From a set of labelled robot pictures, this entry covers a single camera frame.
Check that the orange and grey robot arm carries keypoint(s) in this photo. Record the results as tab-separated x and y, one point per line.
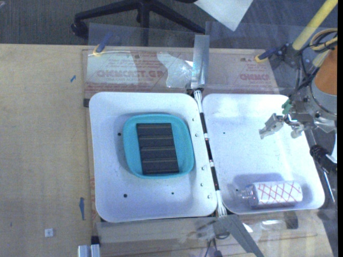
326	76

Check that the thin black and white rod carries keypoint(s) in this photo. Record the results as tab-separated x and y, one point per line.
206	138

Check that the white plastic tray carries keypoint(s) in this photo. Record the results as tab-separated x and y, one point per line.
155	199
241	149

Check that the black ribbed rectangular block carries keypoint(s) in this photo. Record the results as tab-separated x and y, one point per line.
157	149

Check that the black cylinder on white bracket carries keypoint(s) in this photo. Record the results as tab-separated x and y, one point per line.
320	154

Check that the brown cardboard board red print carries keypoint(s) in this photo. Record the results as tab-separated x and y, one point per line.
227	84

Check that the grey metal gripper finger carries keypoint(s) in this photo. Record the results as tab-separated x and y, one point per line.
272	124
297	132

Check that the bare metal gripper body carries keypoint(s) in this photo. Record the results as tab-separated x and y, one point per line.
304	115

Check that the blue plate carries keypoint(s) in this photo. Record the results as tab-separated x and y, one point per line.
185	149

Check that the clear bottle red lattice label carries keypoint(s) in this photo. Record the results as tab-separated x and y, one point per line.
276	194

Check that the black office chair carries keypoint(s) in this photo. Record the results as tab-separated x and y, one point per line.
146	7

